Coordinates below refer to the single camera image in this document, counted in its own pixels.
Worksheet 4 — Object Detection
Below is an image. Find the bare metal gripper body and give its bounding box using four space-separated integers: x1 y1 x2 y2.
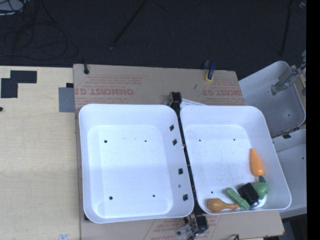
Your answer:
287 64 307 90

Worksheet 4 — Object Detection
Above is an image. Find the orange carrot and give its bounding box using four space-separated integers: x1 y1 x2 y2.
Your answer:
249 147 267 184

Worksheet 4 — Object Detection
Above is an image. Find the white plastic tray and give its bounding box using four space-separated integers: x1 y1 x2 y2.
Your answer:
179 105 293 215
78 103 195 224

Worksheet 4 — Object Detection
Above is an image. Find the black box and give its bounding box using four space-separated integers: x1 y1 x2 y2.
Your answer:
236 182 260 208

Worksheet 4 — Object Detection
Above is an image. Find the thin black rod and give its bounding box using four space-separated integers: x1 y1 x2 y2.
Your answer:
173 102 202 218

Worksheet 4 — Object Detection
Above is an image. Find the green ridged vegetable stick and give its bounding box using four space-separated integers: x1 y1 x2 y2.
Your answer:
224 187 251 210

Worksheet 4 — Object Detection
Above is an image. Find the brown cardboard board red print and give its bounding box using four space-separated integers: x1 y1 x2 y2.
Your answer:
72 63 286 240

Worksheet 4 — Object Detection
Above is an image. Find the tan chicken drumstick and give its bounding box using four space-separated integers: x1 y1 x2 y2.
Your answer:
206 198 240 213

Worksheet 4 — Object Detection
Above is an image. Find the black block with thin wires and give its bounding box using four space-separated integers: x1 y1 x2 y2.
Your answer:
194 214 210 235
167 91 182 108

